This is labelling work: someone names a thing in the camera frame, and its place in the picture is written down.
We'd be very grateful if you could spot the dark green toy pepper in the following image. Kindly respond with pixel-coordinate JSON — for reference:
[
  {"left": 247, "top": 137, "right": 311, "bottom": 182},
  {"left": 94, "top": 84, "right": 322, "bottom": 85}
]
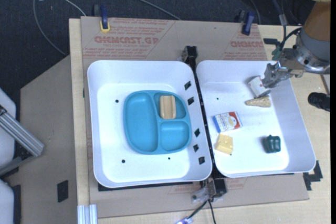
[{"left": 262, "top": 134, "right": 282, "bottom": 154}]

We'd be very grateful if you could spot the white and red small can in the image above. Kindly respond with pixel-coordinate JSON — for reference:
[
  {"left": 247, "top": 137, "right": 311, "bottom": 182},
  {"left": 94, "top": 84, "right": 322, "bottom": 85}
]
[{"left": 247, "top": 75, "right": 271, "bottom": 99}]

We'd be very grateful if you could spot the tan toy pizza slice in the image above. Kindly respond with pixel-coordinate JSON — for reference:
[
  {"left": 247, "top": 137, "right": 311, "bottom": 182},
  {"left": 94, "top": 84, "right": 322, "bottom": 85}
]
[{"left": 245, "top": 94, "right": 272, "bottom": 109}]

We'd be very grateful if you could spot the black block with thin wires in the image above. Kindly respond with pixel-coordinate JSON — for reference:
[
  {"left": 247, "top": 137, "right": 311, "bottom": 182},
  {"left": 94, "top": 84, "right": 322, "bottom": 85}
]
[
  {"left": 181, "top": 45, "right": 198, "bottom": 64},
  {"left": 199, "top": 178, "right": 227, "bottom": 203}
]

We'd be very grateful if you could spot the white plastic tray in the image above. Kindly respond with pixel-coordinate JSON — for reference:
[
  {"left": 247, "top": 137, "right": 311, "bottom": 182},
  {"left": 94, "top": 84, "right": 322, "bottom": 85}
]
[
  {"left": 87, "top": 59, "right": 213, "bottom": 189},
  {"left": 195, "top": 59, "right": 317, "bottom": 179}
]

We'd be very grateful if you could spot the blue divided plate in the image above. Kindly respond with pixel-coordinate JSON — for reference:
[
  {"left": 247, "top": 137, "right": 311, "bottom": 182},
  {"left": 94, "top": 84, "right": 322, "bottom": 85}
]
[{"left": 122, "top": 90, "right": 192, "bottom": 155}]

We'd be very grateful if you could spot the white blue red carton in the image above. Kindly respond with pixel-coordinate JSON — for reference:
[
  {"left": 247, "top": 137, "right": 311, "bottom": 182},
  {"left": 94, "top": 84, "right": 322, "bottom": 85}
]
[{"left": 212, "top": 111, "right": 244, "bottom": 133}]

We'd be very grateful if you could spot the tan toy bread bun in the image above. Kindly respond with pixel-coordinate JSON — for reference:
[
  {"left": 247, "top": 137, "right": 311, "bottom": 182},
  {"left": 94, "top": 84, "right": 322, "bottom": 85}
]
[{"left": 159, "top": 94, "right": 177, "bottom": 120}]

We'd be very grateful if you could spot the brown cardboard board red print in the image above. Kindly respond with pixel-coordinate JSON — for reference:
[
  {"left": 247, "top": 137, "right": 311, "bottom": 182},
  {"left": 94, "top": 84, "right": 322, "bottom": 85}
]
[{"left": 80, "top": 16, "right": 310, "bottom": 219}]

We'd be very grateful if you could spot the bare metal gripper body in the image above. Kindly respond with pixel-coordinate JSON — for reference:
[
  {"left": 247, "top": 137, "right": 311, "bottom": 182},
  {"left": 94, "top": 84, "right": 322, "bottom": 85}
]
[{"left": 277, "top": 46, "right": 331, "bottom": 79}]

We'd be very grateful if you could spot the yellow toy cheese wedge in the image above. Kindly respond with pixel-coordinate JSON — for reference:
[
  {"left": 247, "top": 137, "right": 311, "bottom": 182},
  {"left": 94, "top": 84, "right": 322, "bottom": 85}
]
[{"left": 215, "top": 133, "right": 234, "bottom": 156}]

